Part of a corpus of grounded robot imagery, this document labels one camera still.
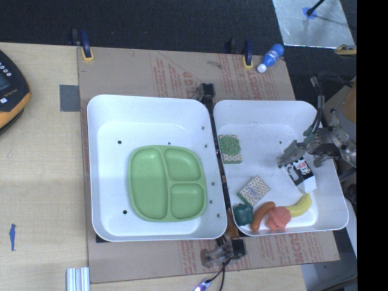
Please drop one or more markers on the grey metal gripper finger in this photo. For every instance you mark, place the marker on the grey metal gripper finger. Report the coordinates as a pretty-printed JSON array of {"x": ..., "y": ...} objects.
[
  {"x": 292, "y": 151},
  {"x": 322, "y": 161}
]

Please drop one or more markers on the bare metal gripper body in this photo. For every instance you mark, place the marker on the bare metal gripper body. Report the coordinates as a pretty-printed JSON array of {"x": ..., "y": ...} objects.
[{"x": 329, "y": 145}]

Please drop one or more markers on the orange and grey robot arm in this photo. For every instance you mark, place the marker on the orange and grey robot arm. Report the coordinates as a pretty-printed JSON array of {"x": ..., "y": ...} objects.
[{"x": 348, "y": 102}]

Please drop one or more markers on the white cow print milk carton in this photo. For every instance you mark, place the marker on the white cow print milk carton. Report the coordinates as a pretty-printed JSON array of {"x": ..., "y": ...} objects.
[{"x": 304, "y": 174}]

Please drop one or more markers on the white plastic tray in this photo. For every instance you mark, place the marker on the white plastic tray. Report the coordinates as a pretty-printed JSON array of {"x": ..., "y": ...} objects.
[
  {"x": 151, "y": 117},
  {"x": 260, "y": 117}
]

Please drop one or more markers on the yellow banana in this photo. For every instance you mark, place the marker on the yellow banana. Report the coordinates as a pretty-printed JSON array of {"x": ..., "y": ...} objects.
[{"x": 301, "y": 208}]

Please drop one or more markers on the green carton with orange print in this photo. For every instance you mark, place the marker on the green carton with orange print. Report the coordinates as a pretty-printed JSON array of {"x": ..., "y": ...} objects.
[{"x": 229, "y": 148}]

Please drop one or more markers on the pink toy food lump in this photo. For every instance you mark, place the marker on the pink toy food lump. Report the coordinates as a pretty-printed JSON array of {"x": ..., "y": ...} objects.
[{"x": 279, "y": 218}]

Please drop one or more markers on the orange toy sausage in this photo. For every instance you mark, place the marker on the orange toy sausage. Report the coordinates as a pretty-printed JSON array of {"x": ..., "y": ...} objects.
[{"x": 262, "y": 214}]

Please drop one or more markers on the dark green toy pepper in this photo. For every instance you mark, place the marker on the dark green toy pepper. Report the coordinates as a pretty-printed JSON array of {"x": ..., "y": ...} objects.
[{"x": 243, "y": 214}]

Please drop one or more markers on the blue bottle with white cap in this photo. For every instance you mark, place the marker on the blue bottle with white cap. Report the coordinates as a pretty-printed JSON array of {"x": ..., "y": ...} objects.
[{"x": 271, "y": 58}]

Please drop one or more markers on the green divided plate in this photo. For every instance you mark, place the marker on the green divided plate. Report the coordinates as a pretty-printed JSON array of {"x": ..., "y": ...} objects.
[{"x": 148, "y": 183}]

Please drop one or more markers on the brown cardboard board red print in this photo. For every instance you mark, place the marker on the brown cardboard board red print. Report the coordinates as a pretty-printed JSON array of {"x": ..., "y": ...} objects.
[{"x": 127, "y": 71}]

